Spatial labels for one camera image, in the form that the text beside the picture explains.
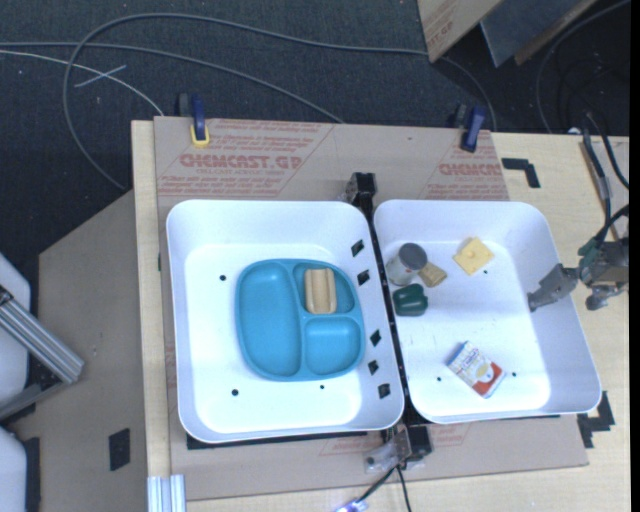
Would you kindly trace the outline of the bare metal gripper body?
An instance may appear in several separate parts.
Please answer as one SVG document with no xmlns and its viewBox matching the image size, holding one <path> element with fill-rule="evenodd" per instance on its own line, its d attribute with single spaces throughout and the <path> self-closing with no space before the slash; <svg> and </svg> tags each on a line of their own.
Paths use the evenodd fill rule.
<svg viewBox="0 0 640 512">
<path fill-rule="evenodd" d="M 589 240 L 578 250 L 579 275 L 588 287 L 617 286 L 629 281 L 629 240 Z"/>
</svg>

